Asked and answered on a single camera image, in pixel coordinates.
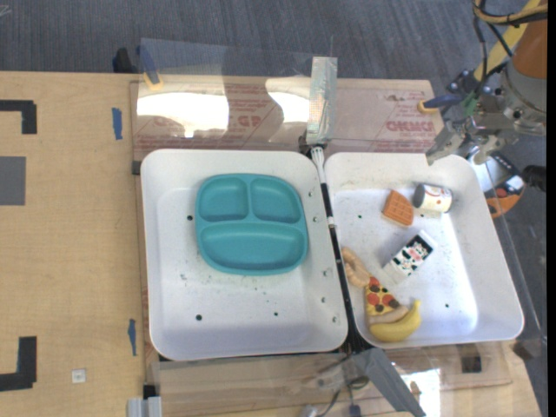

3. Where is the brown cardboard board red print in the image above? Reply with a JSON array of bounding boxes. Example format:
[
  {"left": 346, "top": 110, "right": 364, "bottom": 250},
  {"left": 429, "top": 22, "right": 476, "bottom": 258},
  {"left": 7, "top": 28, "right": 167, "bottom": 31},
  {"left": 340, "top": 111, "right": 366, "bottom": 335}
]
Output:
[{"left": 129, "top": 78, "right": 529, "bottom": 404}]

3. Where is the toy pizza slice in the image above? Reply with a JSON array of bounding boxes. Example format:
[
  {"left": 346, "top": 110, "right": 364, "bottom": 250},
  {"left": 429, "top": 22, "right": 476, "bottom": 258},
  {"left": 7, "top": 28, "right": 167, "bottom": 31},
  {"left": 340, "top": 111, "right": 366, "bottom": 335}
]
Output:
[{"left": 363, "top": 275, "right": 403, "bottom": 319}]

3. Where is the white cow print carton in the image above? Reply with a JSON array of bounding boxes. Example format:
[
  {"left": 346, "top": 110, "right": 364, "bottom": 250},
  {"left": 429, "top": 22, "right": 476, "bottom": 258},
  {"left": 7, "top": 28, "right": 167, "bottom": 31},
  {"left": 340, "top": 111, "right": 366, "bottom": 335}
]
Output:
[{"left": 381, "top": 228, "right": 438, "bottom": 280}]

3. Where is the beige toy sausage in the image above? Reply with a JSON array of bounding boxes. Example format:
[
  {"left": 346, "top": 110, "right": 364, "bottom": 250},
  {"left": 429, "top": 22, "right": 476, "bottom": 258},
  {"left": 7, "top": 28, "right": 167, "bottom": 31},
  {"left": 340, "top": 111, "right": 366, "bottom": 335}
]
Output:
[{"left": 367, "top": 304, "right": 411, "bottom": 327}]

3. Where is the yellow banana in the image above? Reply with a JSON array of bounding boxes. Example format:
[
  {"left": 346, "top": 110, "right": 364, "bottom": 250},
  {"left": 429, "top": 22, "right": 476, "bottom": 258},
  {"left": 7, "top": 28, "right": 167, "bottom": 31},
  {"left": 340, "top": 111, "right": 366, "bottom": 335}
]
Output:
[{"left": 368, "top": 299, "right": 423, "bottom": 344}]

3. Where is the teal divided plate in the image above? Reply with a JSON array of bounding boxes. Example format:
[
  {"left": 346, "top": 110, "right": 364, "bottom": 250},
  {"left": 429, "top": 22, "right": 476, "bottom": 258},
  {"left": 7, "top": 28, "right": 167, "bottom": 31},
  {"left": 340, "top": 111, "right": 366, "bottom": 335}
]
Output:
[{"left": 194, "top": 172, "right": 310, "bottom": 277}]

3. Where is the orange waffle biscuit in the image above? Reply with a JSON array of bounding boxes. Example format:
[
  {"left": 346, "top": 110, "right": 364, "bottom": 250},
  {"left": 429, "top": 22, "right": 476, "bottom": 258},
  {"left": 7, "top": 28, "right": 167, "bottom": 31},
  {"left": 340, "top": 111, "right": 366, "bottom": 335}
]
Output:
[{"left": 381, "top": 189, "right": 415, "bottom": 228}]

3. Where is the white plastic tray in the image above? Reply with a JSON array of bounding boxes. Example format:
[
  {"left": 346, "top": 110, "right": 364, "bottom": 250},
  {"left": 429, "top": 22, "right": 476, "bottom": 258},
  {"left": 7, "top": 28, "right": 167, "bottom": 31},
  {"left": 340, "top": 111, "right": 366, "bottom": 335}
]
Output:
[
  {"left": 139, "top": 148, "right": 350, "bottom": 361},
  {"left": 323, "top": 151, "right": 526, "bottom": 350}
]

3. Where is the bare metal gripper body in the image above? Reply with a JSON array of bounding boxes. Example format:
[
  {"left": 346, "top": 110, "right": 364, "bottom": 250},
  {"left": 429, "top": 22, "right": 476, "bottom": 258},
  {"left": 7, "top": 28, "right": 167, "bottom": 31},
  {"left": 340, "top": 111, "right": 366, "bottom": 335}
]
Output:
[{"left": 443, "top": 96, "right": 547, "bottom": 147}]

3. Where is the white can with grey lid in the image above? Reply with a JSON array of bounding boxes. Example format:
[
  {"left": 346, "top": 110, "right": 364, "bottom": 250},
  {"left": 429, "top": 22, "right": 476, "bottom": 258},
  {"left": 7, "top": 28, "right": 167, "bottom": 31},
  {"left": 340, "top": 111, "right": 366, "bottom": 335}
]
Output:
[{"left": 411, "top": 182, "right": 454, "bottom": 215}]

